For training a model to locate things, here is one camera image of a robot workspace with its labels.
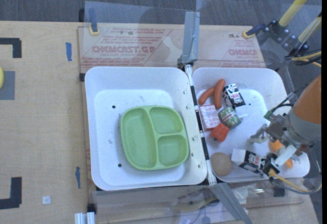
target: wooden surface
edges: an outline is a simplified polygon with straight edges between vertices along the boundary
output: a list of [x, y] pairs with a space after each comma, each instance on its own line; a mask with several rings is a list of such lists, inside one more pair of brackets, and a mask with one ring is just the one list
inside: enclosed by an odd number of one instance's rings
[[[0, 101], [0, 199], [9, 197], [11, 178], [22, 177], [22, 204], [0, 210], [1, 224], [74, 223], [75, 213], [86, 213], [79, 26], [0, 21], [0, 37], [22, 41], [21, 59], [13, 59], [11, 48], [0, 45], [1, 67], [15, 71], [15, 100]], [[72, 61], [67, 60], [66, 42], [72, 44]], [[51, 204], [43, 205], [43, 196], [51, 196]], [[251, 209], [249, 217], [253, 223], [318, 223], [309, 196], [301, 204]]]

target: brown ball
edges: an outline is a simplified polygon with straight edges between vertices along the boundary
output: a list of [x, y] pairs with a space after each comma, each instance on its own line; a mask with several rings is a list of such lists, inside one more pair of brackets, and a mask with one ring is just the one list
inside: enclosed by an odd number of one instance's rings
[[233, 163], [230, 157], [224, 153], [214, 153], [210, 156], [211, 165], [217, 176], [226, 176], [231, 172]]

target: green divided plate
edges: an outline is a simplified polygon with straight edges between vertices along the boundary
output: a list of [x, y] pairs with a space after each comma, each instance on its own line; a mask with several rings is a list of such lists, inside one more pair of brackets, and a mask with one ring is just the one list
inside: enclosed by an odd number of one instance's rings
[[189, 156], [189, 142], [180, 115], [166, 106], [140, 106], [121, 117], [127, 160], [141, 170], [175, 167]]

